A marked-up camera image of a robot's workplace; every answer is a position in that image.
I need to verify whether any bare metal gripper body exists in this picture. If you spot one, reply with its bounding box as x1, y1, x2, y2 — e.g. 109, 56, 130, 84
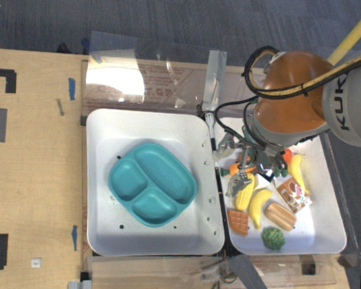
238, 142, 290, 180

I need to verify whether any orange carrot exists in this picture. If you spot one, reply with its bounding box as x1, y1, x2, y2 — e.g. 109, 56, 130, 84
220, 162, 259, 179

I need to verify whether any yellow corn cob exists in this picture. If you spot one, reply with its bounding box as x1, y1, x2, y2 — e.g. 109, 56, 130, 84
234, 171, 256, 212

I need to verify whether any thin black and white rod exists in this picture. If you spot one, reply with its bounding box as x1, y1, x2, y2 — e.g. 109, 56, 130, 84
197, 112, 240, 256

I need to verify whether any yellow banana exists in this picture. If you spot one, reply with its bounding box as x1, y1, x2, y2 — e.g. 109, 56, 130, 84
286, 153, 312, 197
247, 188, 274, 230

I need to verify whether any orange waffle biscuit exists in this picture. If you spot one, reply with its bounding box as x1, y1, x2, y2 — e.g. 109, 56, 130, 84
225, 209, 250, 237

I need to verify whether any brown and white printed carton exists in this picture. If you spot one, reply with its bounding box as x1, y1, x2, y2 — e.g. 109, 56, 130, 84
275, 176, 315, 215

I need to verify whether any tan hot dog bun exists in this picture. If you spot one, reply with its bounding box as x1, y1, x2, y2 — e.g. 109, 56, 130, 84
263, 202, 298, 232

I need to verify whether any green broccoli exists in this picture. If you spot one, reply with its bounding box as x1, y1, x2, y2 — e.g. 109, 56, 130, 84
260, 226, 287, 251

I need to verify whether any teal divided plate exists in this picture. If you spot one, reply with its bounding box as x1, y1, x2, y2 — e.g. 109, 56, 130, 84
105, 140, 199, 230

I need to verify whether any white plastic tray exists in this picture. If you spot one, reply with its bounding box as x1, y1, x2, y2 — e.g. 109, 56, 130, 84
206, 116, 354, 261
78, 107, 232, 263

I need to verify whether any grey metal bolt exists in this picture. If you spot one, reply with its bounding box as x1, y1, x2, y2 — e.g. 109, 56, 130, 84
55, 98, 66, 117

